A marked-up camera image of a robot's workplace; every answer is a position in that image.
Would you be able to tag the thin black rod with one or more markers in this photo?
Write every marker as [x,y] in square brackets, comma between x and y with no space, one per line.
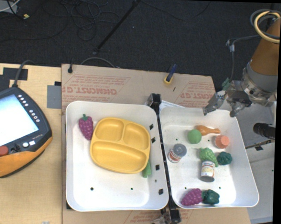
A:
[163,149]

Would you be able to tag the yellow divided plate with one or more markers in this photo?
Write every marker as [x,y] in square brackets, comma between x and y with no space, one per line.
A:
[117,154]

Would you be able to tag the purple grapes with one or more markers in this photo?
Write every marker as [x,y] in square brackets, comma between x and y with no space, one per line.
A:
[86,127]
[192,197]

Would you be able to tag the dark green broccoli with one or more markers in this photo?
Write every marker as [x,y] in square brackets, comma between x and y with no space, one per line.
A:
[224,158]

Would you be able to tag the yellow and white small can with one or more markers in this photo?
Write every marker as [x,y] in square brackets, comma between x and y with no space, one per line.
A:
[207,171]

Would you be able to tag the green ball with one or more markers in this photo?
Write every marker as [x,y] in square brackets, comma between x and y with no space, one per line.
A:
[194,136]

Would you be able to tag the dark green pepper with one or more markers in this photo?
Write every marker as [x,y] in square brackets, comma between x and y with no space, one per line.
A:
[211,197]

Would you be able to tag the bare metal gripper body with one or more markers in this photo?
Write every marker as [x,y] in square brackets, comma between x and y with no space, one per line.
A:
[239,95]

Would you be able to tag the white plastic tray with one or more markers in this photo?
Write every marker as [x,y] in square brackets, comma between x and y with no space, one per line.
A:
[109,191]
[235,180]

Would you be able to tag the light green grapes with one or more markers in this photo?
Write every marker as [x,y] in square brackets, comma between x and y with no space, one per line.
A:
[208,155]

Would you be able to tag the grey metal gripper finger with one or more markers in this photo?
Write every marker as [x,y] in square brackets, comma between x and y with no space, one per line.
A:
[235,111]
[213,104]

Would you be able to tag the light green celery stick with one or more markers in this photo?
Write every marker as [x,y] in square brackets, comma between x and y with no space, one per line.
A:
[147,171]

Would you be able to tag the brown cardboard board red print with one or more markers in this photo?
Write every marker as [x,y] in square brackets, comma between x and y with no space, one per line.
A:
[132,88]

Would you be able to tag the black cylinder on white bracket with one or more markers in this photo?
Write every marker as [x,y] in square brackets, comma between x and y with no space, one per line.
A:
[265,131]

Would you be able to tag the red and white small can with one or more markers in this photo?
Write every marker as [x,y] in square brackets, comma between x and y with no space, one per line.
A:
[177,153]

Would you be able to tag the orange chicken drumstick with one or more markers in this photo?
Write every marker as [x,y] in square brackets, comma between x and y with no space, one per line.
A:
[206,130]

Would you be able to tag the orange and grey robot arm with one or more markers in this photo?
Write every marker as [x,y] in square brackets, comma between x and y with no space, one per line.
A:
[266,56]

